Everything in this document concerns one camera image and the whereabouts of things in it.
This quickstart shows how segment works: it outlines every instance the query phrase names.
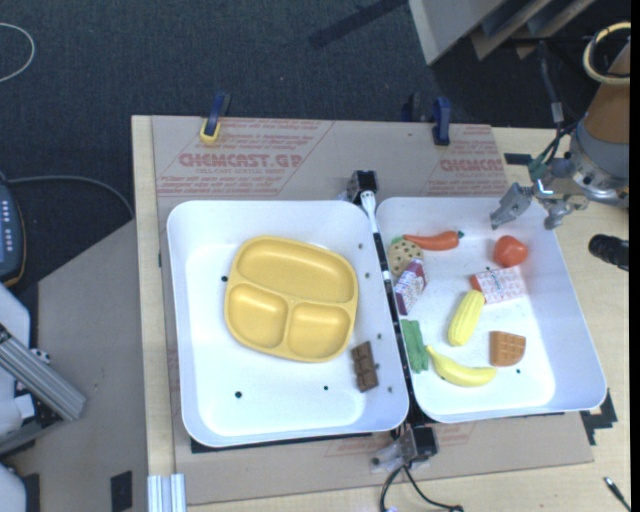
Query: red tomato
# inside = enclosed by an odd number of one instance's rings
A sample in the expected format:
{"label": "red tomato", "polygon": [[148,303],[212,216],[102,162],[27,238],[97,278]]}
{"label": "red tomato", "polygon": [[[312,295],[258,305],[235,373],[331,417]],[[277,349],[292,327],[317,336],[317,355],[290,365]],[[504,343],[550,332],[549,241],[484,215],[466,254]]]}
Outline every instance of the red tomato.
{"label": "red tomato", "polygon": [[519,265],[528,255],[527,246],[511,235],[500,237],[493,249],[493,261],[503,267]]}

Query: gray surface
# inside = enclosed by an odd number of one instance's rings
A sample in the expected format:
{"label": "gray surface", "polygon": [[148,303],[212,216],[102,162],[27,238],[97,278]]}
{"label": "gray surface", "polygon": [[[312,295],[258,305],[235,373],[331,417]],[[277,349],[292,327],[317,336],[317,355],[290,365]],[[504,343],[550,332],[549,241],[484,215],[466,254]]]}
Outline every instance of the gray surface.
{"label": "gray surface", "polygon": [[40,475],[42,512],[111,510],[111,478],[133,474],[146,508],[146,437],[135,224],[128,223],[39,283],[39,346],[86,397],[7,463]]}

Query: white cable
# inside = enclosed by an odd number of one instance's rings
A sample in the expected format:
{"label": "white cable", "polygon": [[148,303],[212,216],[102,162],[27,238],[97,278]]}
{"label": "white cable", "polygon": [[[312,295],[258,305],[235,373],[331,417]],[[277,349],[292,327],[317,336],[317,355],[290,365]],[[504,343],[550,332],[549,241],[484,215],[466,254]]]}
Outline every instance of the white cable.
{"label": "white cable", "polygon": [[0,83],[2,83],[2,82],[6,82],[7,80],[11,80],[12,78],[15,78],[16,76],[18,76],[20,73],[22,73],[25,69],[27,69],[31,65],[31,62],[33,62],[33,57],[36,54],[36,43],[34,42],[33,37],[31,37],[31,34],[29,34],[29,32],[27,32],[23,28],[17,27],[15,25],[11,25],[9,23],[4,23],[4,22],[1,22],[1,21],[0,21],[0,27],[6,27],[6,28],[14,29],[14,30],[17,30],[18,32],[21,32],[29,40],[29,44],[31,45],[31,55],[29,55],[29,58],[27,59],[27,62],[25,62],[22,65],[22,67],[20,69],[18,69],[17,71],[14,71],[13,73],[11,73],[11,74],[9,74],[7,76],[0,77]]}
{"label": "white cable", "polygon": [[591,39],[587,47],[584,49],[584,53],[582,54],[582,66],[584,67],[587,75],[597,82],[611,85],[625,85],[631,83],[631,76],[620,77],[607,74],[603,75],[598,73],[591,65],[591,55],[595,51],[596,45],[602,39],[614,32],[617,32],[618,30],[631,30],[631,22],[623,21],[603,28],[593,37],[593,39]]}

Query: yellow plate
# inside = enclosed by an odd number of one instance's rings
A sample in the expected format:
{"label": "yellow plate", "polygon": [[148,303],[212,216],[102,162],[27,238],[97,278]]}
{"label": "yellow plate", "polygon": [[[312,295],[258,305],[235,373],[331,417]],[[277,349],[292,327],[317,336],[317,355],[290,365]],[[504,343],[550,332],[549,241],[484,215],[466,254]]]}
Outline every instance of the yellow plate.
{"label": "yellow plate", "polygon": [[279,357],[322,362],[349,343],[358,280],[341,255],[287,238],[261,236],[236,253],[224,317],[242,344]]}

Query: yellow corn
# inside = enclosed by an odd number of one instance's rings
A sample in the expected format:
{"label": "yellow corn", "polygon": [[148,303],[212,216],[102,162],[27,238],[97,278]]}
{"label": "yellow corn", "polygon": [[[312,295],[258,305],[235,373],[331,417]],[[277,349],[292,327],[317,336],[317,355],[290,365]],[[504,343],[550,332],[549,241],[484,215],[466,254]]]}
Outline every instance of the yellow corn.
{"label": "yellow corn", "polygon": [[484,295],[477,290],[470,290],[460,301],[458,309],[449,324],[449,343],[461,347],[471,337],[484,306]]}

